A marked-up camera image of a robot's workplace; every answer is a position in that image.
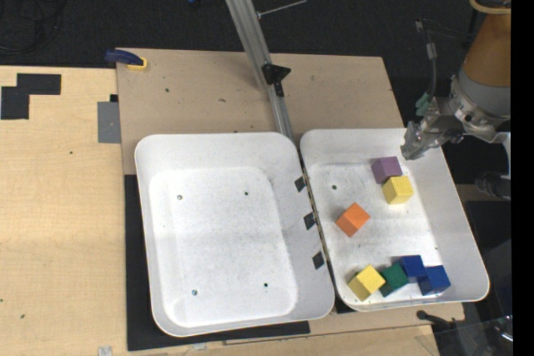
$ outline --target yellow cube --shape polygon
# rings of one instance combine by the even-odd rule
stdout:
[[[389,204],[404,203],[414,194],[410,179],[406,175],[390,177],[382,186],[382,191]]]
[[[385,284],[385,279],[376,269],[368,265],[356,274],[348,283],[349,288],[360,301],[366,300],[372,293]]]

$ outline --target orange cube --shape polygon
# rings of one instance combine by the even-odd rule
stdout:
[[[369,218],[370,215],[358,203],[352,203],[352,205],[350,205],[350,207],[335,220],[335,223],[347,236],[351,237],[364,226]]]

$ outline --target blue clamp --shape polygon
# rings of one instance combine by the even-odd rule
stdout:
[[[126,64],[131,70],[143,70],[147,67],[147,60],[121,49],[108,49],[104,59],[110,63]]]

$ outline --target empty white tray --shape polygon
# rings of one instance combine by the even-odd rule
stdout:
[[[477,301],[489,290],[489,279],[441,148],[406,161],[401,154],[404,128],[335,129],[307,132],[300,149],[310,180],[337,293],[359,311],[424,303]],[[371,164],[397,156],[415,190],[406,203],[388,204]],[[349,238],[335,220],[358,203],[369,215]],[[426,266],[442,264],[451,286],[423,296],[409,283],[383,297],[374,292],[360,301],[347,283],[370,264],[389,267],[403,255],[419,254]]]
[[[335,291],[326,263],[317,263],[320,235],[305,221],[312,207],[287,137],[152,135],[139,142],[135,162],[152,310],[165,333],[330,312]]]

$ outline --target blue cube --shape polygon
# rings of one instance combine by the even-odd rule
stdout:
[[[406,255],[398,263],[408,276],[410,283],[418,283],[426,277],[426,268],[420,255]]]
[[[443,266],[432,266],[426,268],[426,278],[421,279],[418,284],[421,293],[428,295],[442,293],[451,286],[451,281]]]

